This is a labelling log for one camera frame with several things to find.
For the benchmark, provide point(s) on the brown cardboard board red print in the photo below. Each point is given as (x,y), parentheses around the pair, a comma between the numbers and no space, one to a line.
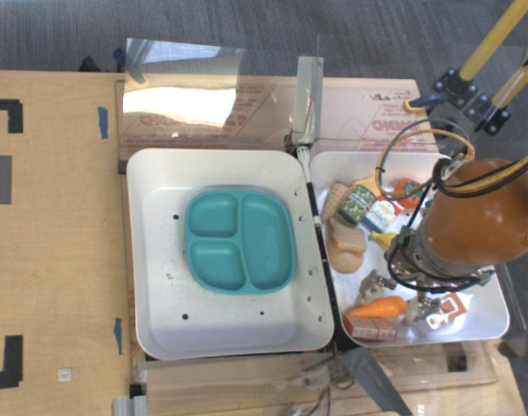
(263,115)

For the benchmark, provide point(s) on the round tan biscuit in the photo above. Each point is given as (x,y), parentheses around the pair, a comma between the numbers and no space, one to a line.
(343,261)

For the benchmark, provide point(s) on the white blue yellow carton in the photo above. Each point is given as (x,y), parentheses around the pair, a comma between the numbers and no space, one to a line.
(381,216)

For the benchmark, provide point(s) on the teal divided plate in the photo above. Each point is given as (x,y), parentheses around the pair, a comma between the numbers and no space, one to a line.
(263,241)

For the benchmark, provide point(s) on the thin black and white rod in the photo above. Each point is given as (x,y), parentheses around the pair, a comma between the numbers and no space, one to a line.
(316,219)

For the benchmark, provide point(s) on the red tomato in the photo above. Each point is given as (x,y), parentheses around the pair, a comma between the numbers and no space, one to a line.
(407,191)

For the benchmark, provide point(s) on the white plastic tray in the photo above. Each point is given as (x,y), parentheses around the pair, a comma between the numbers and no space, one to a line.
(476,319)
(159,275)

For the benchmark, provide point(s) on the red packet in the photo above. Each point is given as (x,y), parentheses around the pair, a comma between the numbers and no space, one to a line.
(369,328)

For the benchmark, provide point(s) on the tan waffle cone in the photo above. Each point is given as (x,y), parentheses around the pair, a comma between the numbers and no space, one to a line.
(334,202)

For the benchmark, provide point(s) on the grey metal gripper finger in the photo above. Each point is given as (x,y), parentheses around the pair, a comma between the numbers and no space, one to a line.
(421,309)
(373,285)

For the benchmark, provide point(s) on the orange and white packet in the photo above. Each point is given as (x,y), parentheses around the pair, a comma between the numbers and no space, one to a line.
(452,308)

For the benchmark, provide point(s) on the orange carrot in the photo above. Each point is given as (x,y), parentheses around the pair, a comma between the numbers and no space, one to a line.
(382,307)

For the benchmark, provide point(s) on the yellow flat piece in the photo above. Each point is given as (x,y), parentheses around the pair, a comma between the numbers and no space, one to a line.
(368,183)

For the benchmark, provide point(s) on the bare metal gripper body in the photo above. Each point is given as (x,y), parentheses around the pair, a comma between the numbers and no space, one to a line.
(404,260)

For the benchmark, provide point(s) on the brown bread slice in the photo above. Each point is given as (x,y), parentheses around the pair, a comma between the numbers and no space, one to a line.
(348,236)

